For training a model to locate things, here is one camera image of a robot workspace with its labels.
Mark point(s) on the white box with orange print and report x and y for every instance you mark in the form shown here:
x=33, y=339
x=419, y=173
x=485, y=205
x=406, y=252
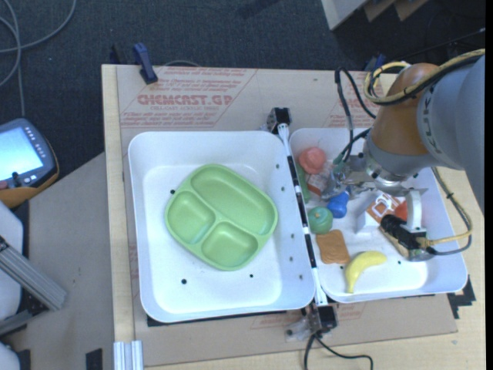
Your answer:
x=375, y=210

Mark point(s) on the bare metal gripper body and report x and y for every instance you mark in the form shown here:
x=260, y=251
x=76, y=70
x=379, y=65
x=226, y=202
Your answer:
x=364, y=177

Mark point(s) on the green divided plate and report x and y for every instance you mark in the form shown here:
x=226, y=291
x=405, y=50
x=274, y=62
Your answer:
x=221, y=216

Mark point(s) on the green round toy fruit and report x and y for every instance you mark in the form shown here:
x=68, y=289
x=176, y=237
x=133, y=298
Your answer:
x=320, y=220

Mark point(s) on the yellow banana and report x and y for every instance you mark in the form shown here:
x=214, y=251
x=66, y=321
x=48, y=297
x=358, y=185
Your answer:
x=360, y=266

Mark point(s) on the white plastic tray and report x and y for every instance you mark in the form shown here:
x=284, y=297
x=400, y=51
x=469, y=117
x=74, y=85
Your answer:
x=154, y=245
x=393, y=280

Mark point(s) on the red toy piece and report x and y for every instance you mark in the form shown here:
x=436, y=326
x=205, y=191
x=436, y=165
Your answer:
x=402, y=210

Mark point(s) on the blue bottle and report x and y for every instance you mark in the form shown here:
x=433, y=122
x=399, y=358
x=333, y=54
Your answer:
x=338, y=206

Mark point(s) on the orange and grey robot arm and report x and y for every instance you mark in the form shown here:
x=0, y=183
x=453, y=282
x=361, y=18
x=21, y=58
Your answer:
x=443, y=122

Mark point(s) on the thin black and white rod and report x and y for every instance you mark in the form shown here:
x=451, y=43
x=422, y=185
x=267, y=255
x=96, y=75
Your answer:
x=310, y=251

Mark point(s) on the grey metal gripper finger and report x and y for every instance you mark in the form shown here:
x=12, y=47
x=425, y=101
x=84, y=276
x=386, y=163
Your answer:
x=338, y=179
x=334, y=194

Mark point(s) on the black cylinder on white bracket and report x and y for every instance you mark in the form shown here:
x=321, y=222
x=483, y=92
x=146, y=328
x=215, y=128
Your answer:
x=402, y=231

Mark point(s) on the brown cardboard board red print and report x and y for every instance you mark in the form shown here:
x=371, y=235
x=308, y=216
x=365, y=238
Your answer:
x=231, y=102

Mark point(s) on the green long toy vegetable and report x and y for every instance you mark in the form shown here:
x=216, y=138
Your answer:
x=304, y=185

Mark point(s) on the brown toast slice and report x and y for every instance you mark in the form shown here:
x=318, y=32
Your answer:
x=333, y=247

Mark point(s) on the pink doughnut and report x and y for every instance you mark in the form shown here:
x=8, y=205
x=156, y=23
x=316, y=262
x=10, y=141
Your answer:
x=312, y=159

